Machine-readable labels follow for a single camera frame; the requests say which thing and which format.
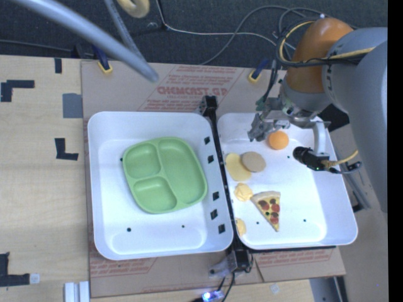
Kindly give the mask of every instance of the toy pizza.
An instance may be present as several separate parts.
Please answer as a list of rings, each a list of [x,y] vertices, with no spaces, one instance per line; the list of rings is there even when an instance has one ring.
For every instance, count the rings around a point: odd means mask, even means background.
[[[265,191],[255,194],[251,198],[251,201],[276,232],[280,227],[280,196],[278,191]]]

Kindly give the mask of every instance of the cardboard sheet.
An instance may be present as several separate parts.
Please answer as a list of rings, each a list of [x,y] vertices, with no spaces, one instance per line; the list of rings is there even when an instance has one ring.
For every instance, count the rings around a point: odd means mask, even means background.
[[[253,69],[199,65],[151,64],[159,81],[150,83],[125,64],[112,62],[104,74],[96,61],[83,61],[82,108],[88,202],[89,270],[91,297],[117,296],[195,288],[216,288],[221,278],[209,278],[208,268],[225,252],[177,257],[113,261],[102,257],[93,241],[87,123],[100,111],[198,112],[204,95],[215,95],[217,116],[255,111],[255,102],[266,92],[270,71],[252,84]],[[254,254],[254,267],[240,274],[236,285],[344,275],[337,247]]]

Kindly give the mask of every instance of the wooden table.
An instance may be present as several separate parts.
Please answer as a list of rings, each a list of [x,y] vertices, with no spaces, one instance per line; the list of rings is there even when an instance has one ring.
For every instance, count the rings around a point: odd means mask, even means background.
[[[64,118],[62,95],[81,94],[80,60],[0,56],[0,82],[34,80],[0,103],[0,254],[8,273],[38,273],[40,283],[0,288],[0,301],[63,301],[66,282],[89,280],[88,232],[81,118]],[[65,138],[78,160],[56,159]],[[226,301],[313,302],[309,280],[234,286]],[[106,301],[183,301],[202,289],[138,294]]]

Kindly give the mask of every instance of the green plate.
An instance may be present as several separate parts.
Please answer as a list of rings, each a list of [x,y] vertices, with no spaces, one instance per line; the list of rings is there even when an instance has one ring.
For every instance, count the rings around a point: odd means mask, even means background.
[[[180,138],[137,143],[126,149],[122,161],[133,197],[148,213],[170,213],[206,196],[207,180],[199,160]]]

